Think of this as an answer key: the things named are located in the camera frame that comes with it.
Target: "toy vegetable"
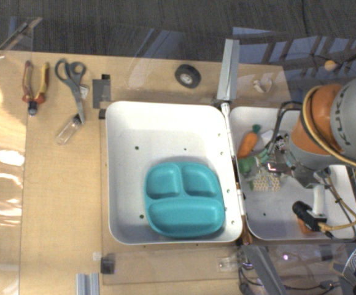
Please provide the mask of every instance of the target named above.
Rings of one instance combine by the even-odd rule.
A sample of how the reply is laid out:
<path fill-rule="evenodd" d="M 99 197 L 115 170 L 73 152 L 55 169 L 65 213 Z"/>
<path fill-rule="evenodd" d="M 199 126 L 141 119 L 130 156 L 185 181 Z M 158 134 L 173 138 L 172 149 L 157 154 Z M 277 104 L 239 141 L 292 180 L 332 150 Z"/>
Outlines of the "toy vegetable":
<path fill-rule="evenodd" d="M 247 133 L 246 136 L 242 139 L 241 146 L 237 154 L 238 159 L 244 159 L 249 155 L 252 149 L 257 144 L 258 136 L 257 133 L 260 131 L 260 125 L 253 125 L 252 131 Z"/>

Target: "black cable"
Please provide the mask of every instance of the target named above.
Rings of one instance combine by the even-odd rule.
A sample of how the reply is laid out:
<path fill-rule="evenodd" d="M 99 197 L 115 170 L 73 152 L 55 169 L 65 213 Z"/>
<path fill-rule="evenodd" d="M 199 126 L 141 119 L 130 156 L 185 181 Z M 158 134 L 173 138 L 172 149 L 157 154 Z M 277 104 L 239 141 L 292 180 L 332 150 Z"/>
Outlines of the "black cable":
<path fill-rule="evenodd" d="M 270 141 L 270 145 L 268 147 L 268 151 L 267 154 L 270 155 L 270 153 L 272 152 L 275 143 L 276 143 L 276 138 L 277 138 L 277 134 L 279 133 L 279 128 L 280 125 L 282 123 L 282 118 L 284 116 L 284 114 L 287 111 L 299 111 L 300 108 L 288 108 L 288 109 L 284 109 L 284 107 L 288 104 L 295 104 L 295 105 L 302 105 L 299 101 L 285 101 L 284 103 L 281 104 L 279 110 L 277 111 L 277 116 L 276 116 L 276 123 L 275 123 L 275 127 L 274 127 L 274 132 L 272 134 L 272 138 Z"/>
<path fill-rule="evenodd" d="M 262 285 L 261 283 L 257 283 L 257 282 L 253 282 L 251 280 L 249 280 L 246 276 L 245 276 L 245 273 L 244 273 L 244 268 L 243 267 L 240 267 L 239 268 L 239 271 L 238 271 L 238 277 L 239 277 L 239 283 L 240 285 L 243 284 L 243 279 L 245 279 L 245 281 L 251 285 L 255 285 L 255 286 L 261 286 L 261 287 L 264 287 L 264 285 Z M 318 295 L 324 295 L 326 293 L 329 293 L 331 290 L 333 290 L 334 288 L 337 288 L 339 287 L 340 285 L 335 285 L 335 284 L 332 284 L 330 286 L 329 289 L 327 289 L 324 293 L 321 293 L 321 294 L 318 294 Z M 289 285 L 283 285 L 283 287 L 287 290 L 287 291 L 311 291 L 313 289 L 316 289 L 316 288 L 323 288 L 324 289 L 324 286 L 322 284 L 319 284 L 319 285 L 316 285 L 316 286 L 312 286 L 310 288 L 296 288 L 296 287 L 293 287 L 293 286 L 289 286 Z"/>

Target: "teal divided plate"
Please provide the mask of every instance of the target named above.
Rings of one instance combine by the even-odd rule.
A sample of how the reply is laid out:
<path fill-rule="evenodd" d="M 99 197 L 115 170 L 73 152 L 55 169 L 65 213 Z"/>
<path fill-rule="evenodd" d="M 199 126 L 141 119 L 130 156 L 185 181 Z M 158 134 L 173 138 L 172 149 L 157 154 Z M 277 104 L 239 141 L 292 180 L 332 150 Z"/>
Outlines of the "teal divided plate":
<path fill-rule="evenodd" d="M 170 162 L 145 177 L 145 209 L 151 228 L 172 238 L 196 238 L 218 231 L 225 221 L 220 184 L 207 166 Z"/>

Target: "red pliers handle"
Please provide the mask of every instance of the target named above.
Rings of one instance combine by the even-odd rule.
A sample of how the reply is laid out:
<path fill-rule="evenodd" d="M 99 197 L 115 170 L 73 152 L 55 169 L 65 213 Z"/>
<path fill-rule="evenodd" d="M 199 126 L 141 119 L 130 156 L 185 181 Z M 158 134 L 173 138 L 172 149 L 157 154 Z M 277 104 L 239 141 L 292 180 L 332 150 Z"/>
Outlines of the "red pliers handle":
<path fill-rule="evenodd" d="M 37 111 L 37 105 L 45 102 L 44 94 L 47 92 L 48 89 L 48 72 L 50 66 L 48 65 L 48 63 L 45 63 L 42 67 L 41 86 L 35 97 L 33 97 L 32 88 L 31 88 L 32 69 L 33 69 L 32 63 L 30 61 L 27 61 L 25 63 L 24 75 L 23 75 L 23 91 L 24 91 L 23 101 L 25 103 L 28 103 L 28 112 L 30 115 L 33 116 Z"/>

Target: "metal bar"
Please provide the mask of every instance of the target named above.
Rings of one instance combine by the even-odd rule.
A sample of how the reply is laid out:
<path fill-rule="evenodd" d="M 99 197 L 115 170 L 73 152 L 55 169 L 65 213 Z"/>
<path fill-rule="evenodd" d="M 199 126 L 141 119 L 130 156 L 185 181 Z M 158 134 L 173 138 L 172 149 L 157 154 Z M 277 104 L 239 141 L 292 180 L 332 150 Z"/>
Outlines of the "metal bar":
<path fill-rule="evenodd" d="M 346 66 L 344 67 L 344 73 L 347 74 L 352 66 L 353 60 L 347 62 Z"/>
<path fill-rule="evenodd" d="M 322 66 L 324 64 L 324 60 L 326 60 L 327 55 L 329 55 L 329 51 L 333 45 L 333 43 L 335 42 L 334 38 L 331 37 L 322 37 L 322 39 L 325 38 L 325 41 L 322 45 L 322 48 L 320 49 L 320 52 L 318 55 L 315 55 L 313 57 L 313 64 L 315 65 L 315 69 L 312 70 L 311 72 L 311 77 L 316 77 L 317 72 L 319 70 L 319 67 Z"/>
<path fill-rule="evenodd" d="M 312 59 L 313 64 L 315 63 L 315 61 L 314 61 L 314 54 L 315 54 L 317 48 L 319 48 L 320 42 L 321 42 L 321 37 L 320 37 L 320 36 L 317 36 L 316 39 L 315 39 L 315 41 L 314 41 L 314 43 L 313 43 L 311 52 L 310 52 L 310 54 L 309 54 L 309 57 Z M 305 76 L 306 76 L 306 73 L 308 73 L 308 70 L 309 70 L 308 67 L 302 68 L 301 74 L 300 74 L 301 77 L 305 77 Z"/>
<path fill-rule="evenodd" d="M 279 61 L 270 63 L 270 65 L 283 66 L 284 70 L 303 69 L 315 65 L 322 66 L 326 60 L 333 60 L 336 63 L 339 63 L 340 61 L 345 61 L 349 58 L 351 53 L 351 51 L 349 53 L 334 52 L 329 53 L 327 57 L 314 55 L 313 57 L 297 58 L 293 60 L 280 59 Z"/>
<path fill-rule="evenodd" d="M 76 276 L 77 295 L 99 295 L 99 273 Z"/>
<path fill-rule="evenodd" d="M 268 294 L 287 295 L 282 280 L 277 274 L 265 247 L 247 245 L 243 246 L 243 249 Z"/>
<path fill-rule="evenodd" d="M 263 59 L 261 59 L 261 63 L 263 65 L 269 63 L 269 59 L 271 58 L 271 55 L 275 49 L 276 43 L 275 42 L 270 42 L 268 46 L 266 47 L 265 53 L 263 55 Z"/>
<path fill-rule="evenodd" d="M 226 39 L 216 99 L 233 101 L 237 96 L 239 41 Z"/>
<path fill-rule="evenodd" d="M 286 44 L 284 45 L 283 47 L 283 50 L 282 50 L 282 53 L 281 53 L 281 56 L 279 57 L 279 63 L 280 64 L 277 64 L 277 63 L 273 63 L 273 65 L 283 65 L 284 67 L 284 62 L 286 61 L 286 57 L 288 55 L 288 51 L 290 50 L 291 46 L 292 46 L 293 42 L 292 41 L 286 41 Z"/>
<path fill-rule="evenodd" d="M 291 39 L 291 36 L 286 33 L 270 31 L 268 33 L 259 34 L 234 34 L 232 38 L 239 40 L 241 45 L 267 44 L 270 42 L 285 42 Z"/>

